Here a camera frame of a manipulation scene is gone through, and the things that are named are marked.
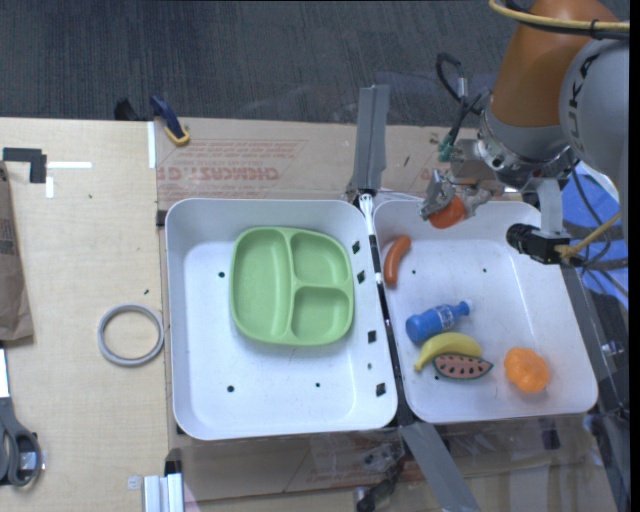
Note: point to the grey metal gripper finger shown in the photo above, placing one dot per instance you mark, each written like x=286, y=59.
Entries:
x=437, y=197
x=476, y=200

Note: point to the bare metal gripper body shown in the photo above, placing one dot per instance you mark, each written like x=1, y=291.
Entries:
x=475, y=167

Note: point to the red orange toy food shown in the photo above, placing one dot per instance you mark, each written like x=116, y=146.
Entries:
x=446, y=216

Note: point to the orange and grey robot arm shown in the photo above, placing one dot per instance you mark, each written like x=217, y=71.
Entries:
x=535, y=75

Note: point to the orange sausage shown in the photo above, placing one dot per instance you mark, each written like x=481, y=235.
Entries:
x=394, y=260

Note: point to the white plastic tray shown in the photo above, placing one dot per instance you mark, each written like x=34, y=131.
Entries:
x=280, y=390
x=500, y=310

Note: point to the blue bottle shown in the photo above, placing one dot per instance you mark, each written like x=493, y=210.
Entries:
x=425, y=322

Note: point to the yellow banana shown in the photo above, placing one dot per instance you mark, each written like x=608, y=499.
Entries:
x=450, y=344

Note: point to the watermelon slice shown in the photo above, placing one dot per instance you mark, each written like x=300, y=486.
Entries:
x=462, y=368

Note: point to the orange lumpy toy fruit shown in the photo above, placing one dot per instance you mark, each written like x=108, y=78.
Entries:
x=526, y=370

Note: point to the green divided plate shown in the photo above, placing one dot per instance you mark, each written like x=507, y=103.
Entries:
x=260, y=285

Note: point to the brown cardboard board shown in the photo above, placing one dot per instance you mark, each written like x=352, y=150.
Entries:
x=240, y=165

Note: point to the brown paper bag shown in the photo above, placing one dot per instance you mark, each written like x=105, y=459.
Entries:
x=11, y=280

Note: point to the grey scissors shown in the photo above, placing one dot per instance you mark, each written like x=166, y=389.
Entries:
x=15, y=435

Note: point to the black cylinder on white bracket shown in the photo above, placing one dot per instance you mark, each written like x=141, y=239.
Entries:
x=537, y=242

